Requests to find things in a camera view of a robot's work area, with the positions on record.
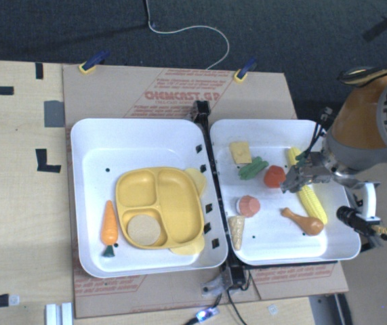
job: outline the toy tomato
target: toy tomato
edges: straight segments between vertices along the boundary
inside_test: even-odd
[[[264,176],[266,186],[269,188],[279,188],[283,181],[285,181],[285,171],[283,168],[276,165],[270,166]]]

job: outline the cardboard box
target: cardboard box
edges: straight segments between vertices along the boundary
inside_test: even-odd
[[[68,183],[74,251],[77,318],[211,305],[201,284],[220,268],[99,279],[86,274],[77,256],[77,228],[69,133],[84,118],[186,118],[196,100],[208,101],[209,123],[223,118],[296,118],[284,74],[251,72],[242,83],[231,71],[97,66],[89,74],[63,66]],[[234,301],[259,301],[341,293],[348,290],[339,262],[252,269],[253,286]]]

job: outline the toy carrot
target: toy carrot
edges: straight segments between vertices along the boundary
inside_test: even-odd
[[[106,208],[104,210],[103,225],[101,230],[101,241],[107,246],[103,252],[104,257],[114,257],[113,245],[118,240],[118,224],[115,216],[115,209],[113,208],[112,201],[106,202]]]

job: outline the blue clamp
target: blue clamp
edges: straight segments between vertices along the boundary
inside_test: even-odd
[[[79,70],[83,74],[88,74],[95,70],[95,66],[103,64],[106,58],[110,55],[109,51],[99,51],[96,55],[92,56],[83,64],[79,65]]]
[[[253,71],[256,68],[256,59],[254,57],[250,58],[249,61],[244,65],[243,68],[239,69],[234,73],[234,80],[237,83],[241,83],[246,79],[247,71]]]

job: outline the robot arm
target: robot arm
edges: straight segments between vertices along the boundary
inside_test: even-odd
[[[377,184],[360,181],[357,174],[387,163],[387,69],[347,72],[341,80],[355,88],[327,131],[316,125],[309,147],[297,157],[298,163],[288,171],[281,189],[297,192],[306,184],[332,180],[347,192],[360,190],[363,208],[340,208],[337,216],[360,234],[373,236],[381,231],[380,218],[375,216]],[[325,111],[321,121],[330,114]],[[311,151],[320,137],[321,151]]]

